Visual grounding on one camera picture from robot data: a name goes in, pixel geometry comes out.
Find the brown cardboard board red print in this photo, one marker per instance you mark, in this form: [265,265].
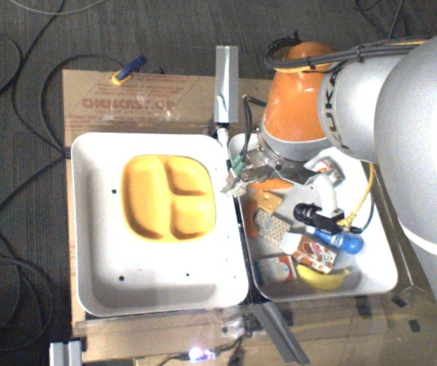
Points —
[134,101]

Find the orange carrot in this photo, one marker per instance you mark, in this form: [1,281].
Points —
[273,184]

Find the red sausage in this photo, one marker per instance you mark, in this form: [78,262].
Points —
[251,219]

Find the yellow banana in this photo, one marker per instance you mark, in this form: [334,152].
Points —
[323,280]

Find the orange and blue carton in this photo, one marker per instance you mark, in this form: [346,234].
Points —
[277,270]

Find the yellow divided plate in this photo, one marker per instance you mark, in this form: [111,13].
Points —
[145,196]

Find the red and white carton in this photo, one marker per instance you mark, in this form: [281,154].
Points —
[315,255]

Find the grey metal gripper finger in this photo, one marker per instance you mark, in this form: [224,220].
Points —
[230,185]
[243,188]

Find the white plastic tray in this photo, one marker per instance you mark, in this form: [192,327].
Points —
[153,273]
[370,265]

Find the yellow cheese slice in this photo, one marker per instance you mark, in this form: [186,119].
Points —
[268,201]

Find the patterned biscuit packet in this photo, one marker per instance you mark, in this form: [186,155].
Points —
[273,229]

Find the black cylinder on white bracket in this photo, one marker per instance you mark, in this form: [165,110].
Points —
[326,219]

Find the blue bottle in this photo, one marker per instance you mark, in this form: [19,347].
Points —
[344,240]

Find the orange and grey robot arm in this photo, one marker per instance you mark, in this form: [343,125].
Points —
[401,128]

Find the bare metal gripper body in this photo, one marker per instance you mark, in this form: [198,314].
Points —
[279,168]

